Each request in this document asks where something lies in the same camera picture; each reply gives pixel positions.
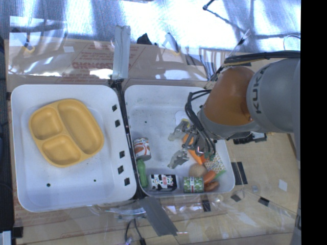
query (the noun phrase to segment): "yellow plate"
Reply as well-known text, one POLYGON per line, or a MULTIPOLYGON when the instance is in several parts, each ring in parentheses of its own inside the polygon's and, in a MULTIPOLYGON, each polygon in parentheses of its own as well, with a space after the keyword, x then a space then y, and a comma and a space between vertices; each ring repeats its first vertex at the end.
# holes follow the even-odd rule
POLYGON ((30 117, 29 128, 42 155, 57 167, 84 161, 104 144, 97 121, 76 99, 59 100, 36 110, 30 117))

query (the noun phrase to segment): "green can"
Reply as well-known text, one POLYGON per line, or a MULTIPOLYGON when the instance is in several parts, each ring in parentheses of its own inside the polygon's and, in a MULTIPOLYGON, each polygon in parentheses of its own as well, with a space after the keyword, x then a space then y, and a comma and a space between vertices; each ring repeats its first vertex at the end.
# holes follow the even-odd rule
POLYGON ((185 193, 204 192, 203 177, 184 177, 183 181, 185 193))

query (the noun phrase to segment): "black hole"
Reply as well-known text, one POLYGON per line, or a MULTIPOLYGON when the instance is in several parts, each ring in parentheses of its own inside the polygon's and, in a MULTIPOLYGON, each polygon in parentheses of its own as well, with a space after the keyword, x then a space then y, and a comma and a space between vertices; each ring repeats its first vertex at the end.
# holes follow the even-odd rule
POLYGON ((129 178, 126 178, 124 181, 125 181, 125 186, 130 184, 129 178))
POLYGON ((118 174, 121 174, 123 171, 124 171, 124 167, 123 166, 120 166, 118 168, 118 174))

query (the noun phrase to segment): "white tray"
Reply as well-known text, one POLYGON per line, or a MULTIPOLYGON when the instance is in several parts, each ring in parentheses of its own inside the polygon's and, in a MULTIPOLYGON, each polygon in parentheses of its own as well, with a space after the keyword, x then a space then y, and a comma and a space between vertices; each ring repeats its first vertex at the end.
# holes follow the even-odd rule
POLYGON ((135 175, 118 97, 111 88, 104 85, 22 85, 12 92, 11 108, 17 192, 25 209, 50 211, 126 201, 133 197, 135 175), (102 129, 105 143, 95 156, 59 168, 43 158, 31 136, 28 121, 38 108, 65 98, 78 99, 88 107, 102 129))
MULTIPOLYGON (((145 193, 150 196, 185 195, 183 189, 180 188, 182 178, 189 176, 190 167, 197 162, 189 155, 189 161, 183 165, 178 165, 174 169, 168 168, 171 157, 181 149, 182 145, 181 140, 169 141, 168 136, 174 132, 181 117, 187 117, 184 107, 189 93, 199 90, 203 90, 203 88, 133 85, 126 89, 125 101, 132 140, 139 137, 149 138, 152 158, 145 161, 146 174, 175 174, 178 176, 179 187, 176 190, 153 192, 144 189, 145 193)), ((200 110, 200 106, 204 104, 206 98, 207 95, 192 101, 195 113, 200 110)), ((219 177, 220 187, 216 192, 228 192, 235 186, 235 177, 224 140, 217 142, 216 150, 226 167, 226 172, 219 177)))

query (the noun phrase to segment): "red and white can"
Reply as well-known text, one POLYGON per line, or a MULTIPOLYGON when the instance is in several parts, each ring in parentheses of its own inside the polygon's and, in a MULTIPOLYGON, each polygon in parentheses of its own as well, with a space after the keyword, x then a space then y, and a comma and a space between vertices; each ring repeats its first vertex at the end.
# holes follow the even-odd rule
POLYGON ((149 139, 141 137, 133 140, 134 153, 136 159, 147 161, 151 158, 149 139))

